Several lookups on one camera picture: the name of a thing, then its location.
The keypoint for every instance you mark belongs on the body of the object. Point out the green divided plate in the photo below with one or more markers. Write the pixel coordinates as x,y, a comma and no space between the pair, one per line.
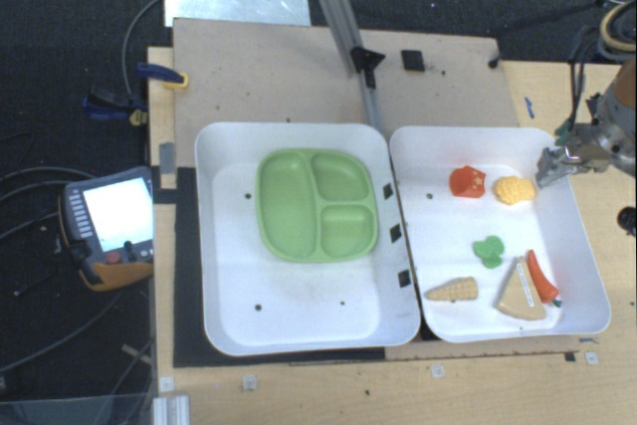
288,209

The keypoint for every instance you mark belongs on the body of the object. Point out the black cylinder on white bracket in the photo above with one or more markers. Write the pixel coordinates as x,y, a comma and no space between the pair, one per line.
629,220

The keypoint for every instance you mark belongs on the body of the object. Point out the black block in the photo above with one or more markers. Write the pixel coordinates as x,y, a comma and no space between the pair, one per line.
413,60

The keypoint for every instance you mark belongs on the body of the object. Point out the red chili pepper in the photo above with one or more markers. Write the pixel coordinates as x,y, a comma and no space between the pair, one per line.
540,278

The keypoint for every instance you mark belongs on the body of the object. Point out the yellow corn piece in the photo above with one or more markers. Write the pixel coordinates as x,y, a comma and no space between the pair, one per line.
513,190

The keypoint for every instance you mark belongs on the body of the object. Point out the tan corn cob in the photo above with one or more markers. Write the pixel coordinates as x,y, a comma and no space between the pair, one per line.
455,289

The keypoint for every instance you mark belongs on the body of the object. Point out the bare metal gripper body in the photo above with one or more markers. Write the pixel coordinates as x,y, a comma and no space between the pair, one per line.
604,148

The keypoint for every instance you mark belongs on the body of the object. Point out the white plastic tray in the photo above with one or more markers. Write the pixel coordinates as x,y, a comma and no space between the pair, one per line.
298,303
448,224

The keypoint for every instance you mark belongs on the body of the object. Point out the tan sandwich wedge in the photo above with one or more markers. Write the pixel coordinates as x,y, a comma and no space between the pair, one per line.
517,298

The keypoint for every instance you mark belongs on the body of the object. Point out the brown cardboard board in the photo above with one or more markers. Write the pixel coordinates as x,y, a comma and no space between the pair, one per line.
278,74

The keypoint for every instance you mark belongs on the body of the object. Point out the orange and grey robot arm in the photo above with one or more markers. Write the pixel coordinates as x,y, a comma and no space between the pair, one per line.
626,87

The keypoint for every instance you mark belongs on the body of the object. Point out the green broccoli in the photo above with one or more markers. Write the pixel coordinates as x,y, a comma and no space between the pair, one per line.
489,251

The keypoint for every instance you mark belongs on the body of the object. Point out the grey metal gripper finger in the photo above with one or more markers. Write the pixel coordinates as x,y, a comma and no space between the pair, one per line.
547,171
558,153

